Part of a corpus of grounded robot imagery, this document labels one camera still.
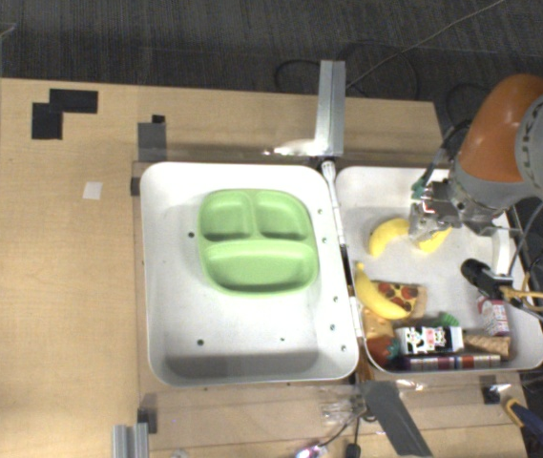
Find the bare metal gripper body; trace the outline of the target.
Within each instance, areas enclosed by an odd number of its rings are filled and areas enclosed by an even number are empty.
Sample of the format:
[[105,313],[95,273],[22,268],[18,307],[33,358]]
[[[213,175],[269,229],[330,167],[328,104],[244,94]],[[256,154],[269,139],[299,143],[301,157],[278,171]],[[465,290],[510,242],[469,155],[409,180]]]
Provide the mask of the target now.
[[447,229],[467,226],[474,232],[482,232],[496,218],[495,209],[476,202],[458,182],[449,180],[429,183],[411,204],[411,213],[442,220]]

